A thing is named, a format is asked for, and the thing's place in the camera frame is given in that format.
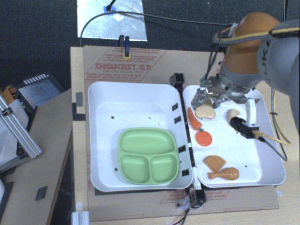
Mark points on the small beige toy food piece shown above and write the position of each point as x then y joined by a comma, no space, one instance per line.
232,115

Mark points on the brown cardboard board red print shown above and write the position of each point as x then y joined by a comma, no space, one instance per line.
140,62

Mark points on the black cylinder on white bracket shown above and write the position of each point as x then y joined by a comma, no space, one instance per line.
243,126

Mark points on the brown chicken drumstick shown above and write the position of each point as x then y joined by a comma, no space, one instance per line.
228,173

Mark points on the thin black and white rod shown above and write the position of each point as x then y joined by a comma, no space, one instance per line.
187,130

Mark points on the green divided plate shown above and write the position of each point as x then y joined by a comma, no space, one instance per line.
147,153

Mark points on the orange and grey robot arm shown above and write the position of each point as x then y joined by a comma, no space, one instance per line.
253,46

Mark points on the brown waffle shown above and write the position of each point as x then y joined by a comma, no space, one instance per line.
214,163

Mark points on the white plastic tray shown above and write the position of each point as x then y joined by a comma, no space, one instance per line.
234,149
131,107

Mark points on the round orange fruit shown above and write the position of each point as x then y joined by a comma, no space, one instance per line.
204,138

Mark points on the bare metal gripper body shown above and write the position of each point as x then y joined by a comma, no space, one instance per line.
220,88

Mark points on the orange carrot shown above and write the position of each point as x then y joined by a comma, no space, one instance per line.
193,121

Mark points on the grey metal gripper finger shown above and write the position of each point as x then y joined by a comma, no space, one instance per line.
219,101
199,97

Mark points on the beige bread slice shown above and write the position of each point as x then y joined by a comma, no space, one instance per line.
205,112

